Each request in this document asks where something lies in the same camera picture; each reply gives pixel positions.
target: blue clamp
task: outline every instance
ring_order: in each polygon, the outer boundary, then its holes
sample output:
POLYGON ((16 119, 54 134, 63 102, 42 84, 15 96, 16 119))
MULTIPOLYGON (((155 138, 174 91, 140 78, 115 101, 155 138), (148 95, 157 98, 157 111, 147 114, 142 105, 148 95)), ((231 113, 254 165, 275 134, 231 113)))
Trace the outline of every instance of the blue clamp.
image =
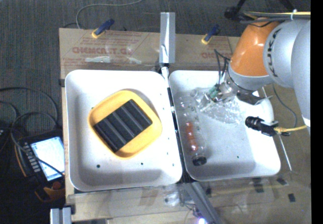
POLYGON ((207 33, 206 35, 203 36, 203 38, 201 40, 202 43, 209 44, 212 39, 212 36, 217 35, 219 33, 219 31, 220 31, 220 27, 218 24, 216 24, 209 33, 207 33))
POLYGON ((109 19, 108 21, 104 22, 101 26, 99 26, 97 29, 92 31, 92 36, 94 38, 100 37, 101 35, 104 34, 106 30, 110 29, 110 27, 114 24, 114 22, 115 21, 113 19, 109 19))

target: bottle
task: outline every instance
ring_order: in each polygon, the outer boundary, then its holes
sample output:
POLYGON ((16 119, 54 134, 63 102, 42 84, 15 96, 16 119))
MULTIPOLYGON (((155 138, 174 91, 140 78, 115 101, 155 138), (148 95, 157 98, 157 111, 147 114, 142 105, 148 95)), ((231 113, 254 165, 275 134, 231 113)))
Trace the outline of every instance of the bottle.
POLYGON ((203 137, 200 121, 196 111, 196 101, 191 96, 181 96, 178 100, 178 122, 181 135, 181 141, 186 153, 192 158, 195 166, 203 165, 207 162, 206 140, 203 137))

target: cardboard box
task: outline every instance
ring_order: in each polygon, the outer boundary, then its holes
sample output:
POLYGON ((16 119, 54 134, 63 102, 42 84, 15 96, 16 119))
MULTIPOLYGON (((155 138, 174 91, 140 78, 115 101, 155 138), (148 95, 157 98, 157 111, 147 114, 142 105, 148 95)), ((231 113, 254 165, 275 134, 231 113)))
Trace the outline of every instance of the cardboard box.
MULTIPOLYGON (((73 70, 152 70, 159 66, 159 33, 106 31, 95 39, 92 30, 60 28, 61 78, 73 70)), ((214 36, 208 45, 202 35, 176 34, 174 70, 218 70, 216 49, 231 57, 228 37, 214 36)))

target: white plastic tray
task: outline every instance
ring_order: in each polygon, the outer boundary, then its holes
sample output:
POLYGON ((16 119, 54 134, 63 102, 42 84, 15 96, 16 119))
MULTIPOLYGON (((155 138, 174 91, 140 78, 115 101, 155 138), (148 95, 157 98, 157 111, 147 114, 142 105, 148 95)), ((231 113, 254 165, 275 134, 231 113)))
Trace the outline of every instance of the white plastic tray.
POLYGON ((164 78, 155 72, 76 70, 65 80, 68 115, 69 172, 83 192, 169 185, 179 181, 182 166, 164 78), (128 89, 155 110, 163 131, 131 159, 117 159, 92 133, 87 116, 109 95, 128 89))
MULTIPOLYGON (((213 71, 174 71, 170 75, 170 87, 174 100, 182 92, 194 88, 209 88, 218 81, 213 71)), ((247 116, 260 117, 267 122, 274 119, 273 108, 268 99, 258 105, 249 105, 237 100, 247 116)), ((178 105, 175 105, 177 119, 178 105)), ((202 131, 207 138, 207 163, 194 166, 191 156, 183 148, 186 170, 197 181, 214 181, 236 178, 253 178, 275 175, 281 167, 278 152, 272 137, 239 124, 227 124, 198 114, 202 131)), ((182 144, 185 134, 180 131, 182 144)))

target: dark floor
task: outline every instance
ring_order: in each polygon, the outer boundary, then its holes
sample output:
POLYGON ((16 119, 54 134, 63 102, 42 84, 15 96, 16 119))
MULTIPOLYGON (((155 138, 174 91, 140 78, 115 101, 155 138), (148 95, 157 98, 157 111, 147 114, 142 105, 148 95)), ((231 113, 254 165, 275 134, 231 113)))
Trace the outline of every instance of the dark floor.
MULTIPOLYGON (((76 28, 76 15, 83 6, 127 4, 138 0, 0 0, 0 89, 28 87, 41 90, 53 98, 61 118, 59 86, 60 58, 58 29, 76 28)), ((223 36, 240 36, 245 25, 227 19, 227 7, 238 0, 142 0, 128 6, 92 6, 79 14, 82 28, 94 29, 109 18, 113 30, 159 32, 160 12, 176 13, 176 32, 205 34, 219 24, 223 36)), ((310 11, 311 0, 290 0, 298 11, 310 11)), ((243 10, 286 12, 278 0, 247 0, 243 10)), ((30 90, 0 90, 0 121, 11 124, 15 119, 8 103, 19 115, 42 111, 54 114, 52 104, 42 94, 30 90)), ((25 135, 50 128, 44 115, 20 122, 25 135)), ((64 200, 41 203, 34 188, 19 169, 13 144, 0 137, 0 223, 49 223, 49 209, 61 207, 64 200)))

